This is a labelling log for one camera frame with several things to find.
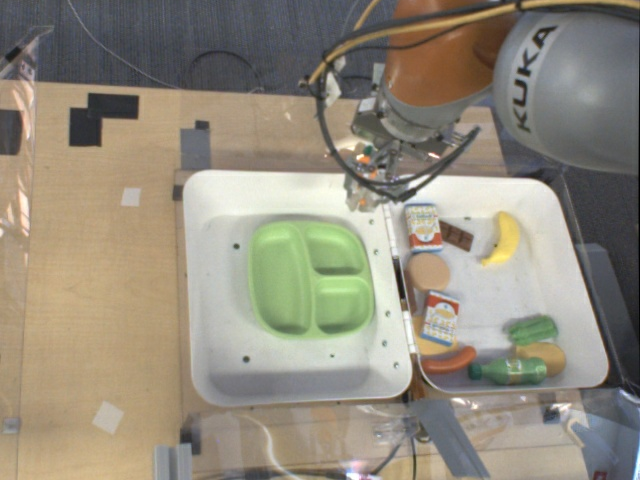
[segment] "gray carpet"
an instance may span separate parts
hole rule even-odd
[[[107,46],[168,84],[194,89],[302,94],[299,78],[339,37],[354,0],[73,0],[88,28]],[[388,17],[393,0],[372,19]],[[96,47],[64,0],[0,0],[0,47],[32,25],[54,25],[43,44],[41,80],[155,86]],[[260,80],[228,50],[245,57]],[[367,75],[382,54],[359,54],[347,73]],[[351,96],[363,90],[353,81]],[[512,148],[503,137],[507,158]],[[638,179],[568,169],[572,199],[586,242],[610,255],[634,328],[638,328]]]

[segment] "green plate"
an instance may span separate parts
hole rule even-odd
[[[350,334],[373,315],[362,242],[335,224],[280,221],[260,227],[249,250],[249,291],[258,322],[282,337]]]

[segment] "toy sausage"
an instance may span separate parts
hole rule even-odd
[[[451,373],[465,368],[476,358],[476,349],[467,345],[453,357],[447,359],[423,359],[422,370],[427,374]]]

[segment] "black square marker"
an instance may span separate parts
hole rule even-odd
[[[92,119],[138,119],[139,96],[89,93]]]
[[[102,121],[90,118],[86,108],[70,110],[69,146],[102,146]]]

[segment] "small cereal box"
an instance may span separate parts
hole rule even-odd
[[[408,204],[404,207],[411,252],[442,250],[442,233],[436,207],[432,204]]]
[[[431,290],[424,303],[424,325],[421,337],[442,345],[453,345],[458,327],[460,303]]]

